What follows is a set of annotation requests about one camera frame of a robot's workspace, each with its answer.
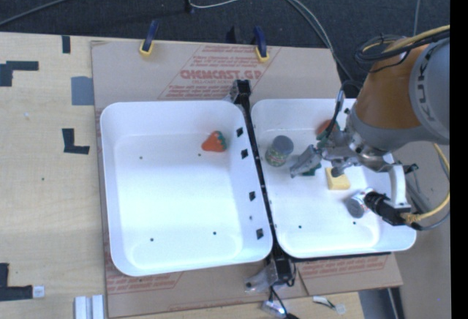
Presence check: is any brown cardboard board red print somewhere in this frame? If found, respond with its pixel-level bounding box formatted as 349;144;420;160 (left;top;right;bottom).
89;40;404;319

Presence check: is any red and white can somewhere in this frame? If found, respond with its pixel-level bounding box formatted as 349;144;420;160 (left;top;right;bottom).
345;188;374;219

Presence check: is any thin black rod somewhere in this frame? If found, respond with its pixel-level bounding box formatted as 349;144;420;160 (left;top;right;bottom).
240;100;283;260

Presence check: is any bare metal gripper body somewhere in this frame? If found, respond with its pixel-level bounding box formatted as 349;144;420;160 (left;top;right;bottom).
320;128;397;173

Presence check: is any black cylinder on white bracket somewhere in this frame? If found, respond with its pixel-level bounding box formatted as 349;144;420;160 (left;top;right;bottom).
363;161;412;227

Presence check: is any green can with grey lid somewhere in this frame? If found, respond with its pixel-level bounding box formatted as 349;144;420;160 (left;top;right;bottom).
265;135;295;168

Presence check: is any green broccoli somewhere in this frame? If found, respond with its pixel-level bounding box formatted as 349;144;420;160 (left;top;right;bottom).
302;162;322;177

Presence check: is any black block with thin wires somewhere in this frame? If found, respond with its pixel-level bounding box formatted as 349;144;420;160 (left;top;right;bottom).
232;79;253;105
271;254;295;286

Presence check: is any orange carrot with green top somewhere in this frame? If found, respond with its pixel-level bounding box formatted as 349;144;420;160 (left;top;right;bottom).
200;130;228;153

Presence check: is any orange toy food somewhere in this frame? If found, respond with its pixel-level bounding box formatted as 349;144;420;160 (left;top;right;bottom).
315;119;339;138

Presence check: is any yellow biscuit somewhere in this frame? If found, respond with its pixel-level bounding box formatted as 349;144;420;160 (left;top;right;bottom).
325;166;351;191

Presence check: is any white plastic tray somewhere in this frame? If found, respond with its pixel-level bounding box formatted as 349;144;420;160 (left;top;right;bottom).
250;97;418;260
99;100;273;277

